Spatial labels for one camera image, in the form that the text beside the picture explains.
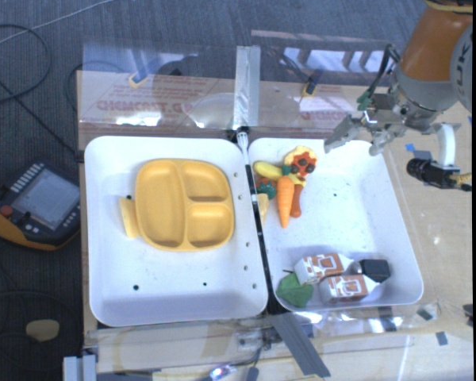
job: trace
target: dark floor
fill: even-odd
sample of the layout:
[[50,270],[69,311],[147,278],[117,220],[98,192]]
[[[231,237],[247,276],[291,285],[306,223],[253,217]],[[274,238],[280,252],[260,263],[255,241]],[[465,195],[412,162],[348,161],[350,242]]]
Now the dark floor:
[[[0,0],[0,42],[31,29],[0,44],[0,195],[31,160],[77,178],[70,77],[86,41],[233,48],[266,30],[384,40],[401,52],[423,10],[421,0]],[[63,357],[78,354],[80,245],[42,252],[0,238],[0,380],[62,379]],[[25,324],[44,318],[60,334],[33,343]]]

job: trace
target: yellow plate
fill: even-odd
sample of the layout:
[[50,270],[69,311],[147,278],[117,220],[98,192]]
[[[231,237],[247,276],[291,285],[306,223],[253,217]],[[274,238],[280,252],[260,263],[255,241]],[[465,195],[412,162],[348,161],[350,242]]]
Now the yellow plate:
[[203,161],[147,162],[136,177],[135,199],[121,199],[121,211],[129,237],[140,234],[163,250],[216,248],[234,230],[228,180],[220,168]]

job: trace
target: red button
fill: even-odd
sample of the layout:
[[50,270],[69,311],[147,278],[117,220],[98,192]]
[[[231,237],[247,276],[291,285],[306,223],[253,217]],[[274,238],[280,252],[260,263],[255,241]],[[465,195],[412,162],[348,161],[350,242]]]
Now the red button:
[[13,215],[14,209],[9,205],[0,206],[0,214],[3,217],[9,218]]

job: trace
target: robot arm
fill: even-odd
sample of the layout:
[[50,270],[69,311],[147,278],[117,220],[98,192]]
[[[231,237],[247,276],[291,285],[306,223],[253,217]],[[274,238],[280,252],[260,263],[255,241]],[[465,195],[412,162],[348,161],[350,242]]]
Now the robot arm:
[[[447,129],[441,133],[437,117],[460,101],[472,113],[472,33],[473,0],[425,0],[428,7],[400,56],[391,45],[384,51],[376,80],[358,99],[360,118],[343,119],[325,142],[326,152],[355,139],[362,130],[372,136],[370,154],[375,156],[408,129],[423,134],[438,134],[440,144],[451,143]],[[393,70],[387,71],[393,61]],[[385,94],[375,93],[385,73],[391,74]],[[424,180],[420,165],[442,168],[442,178],[425,182],[441,188],[461,186],[455,180],[458,170],[446,151],[439,163],[418,163],[408,167],[408,173]]]

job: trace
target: white tray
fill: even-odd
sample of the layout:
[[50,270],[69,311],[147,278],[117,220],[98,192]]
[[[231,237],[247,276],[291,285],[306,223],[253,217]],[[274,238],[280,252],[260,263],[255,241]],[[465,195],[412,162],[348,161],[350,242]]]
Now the white tray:
[[328,154],[323,143],[261,138],[249,148],[251,164],[282,163],[298,145],[311,148],[318,159],[301,193],[299,218],[291,218],[283,229],[276,201],[270,204],[263,232],[274,290],[302,257],[331,251],[353,260],[384,258],[391,277],[358,302],[325,305],[317,288],[304,308],[278,300],[295,312],[415,303],[423,294],[423,280],[383,157],[370,156],[365,141],[351,141]]
[[[231,187],[235,230],[228,243],[171,252],[125,234],[120,197],[134,195],[149,160],[217,165]],[[251,195],[240,150],[226,140],[99,137],[85,150],[90,308],[109,326],[249,318],[267,303]]]

